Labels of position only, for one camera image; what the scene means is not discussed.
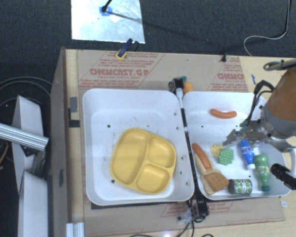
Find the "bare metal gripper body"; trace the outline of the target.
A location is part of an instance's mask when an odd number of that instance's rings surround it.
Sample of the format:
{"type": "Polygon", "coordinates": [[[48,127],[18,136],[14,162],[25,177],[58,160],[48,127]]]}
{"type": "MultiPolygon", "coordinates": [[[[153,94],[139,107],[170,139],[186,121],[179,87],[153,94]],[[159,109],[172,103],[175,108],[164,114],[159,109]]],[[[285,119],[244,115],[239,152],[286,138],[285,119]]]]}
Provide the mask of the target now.
{"type": "Polygon", "coordinates": [[[288,138],[296,136],[296,122],[282,119],[269,122],[267,119],[258,119],[247,124],[245,120],[240,127],[241,137],[252,144],[270,144],[282,153],[296,148],[287,141],[288,138]]]}

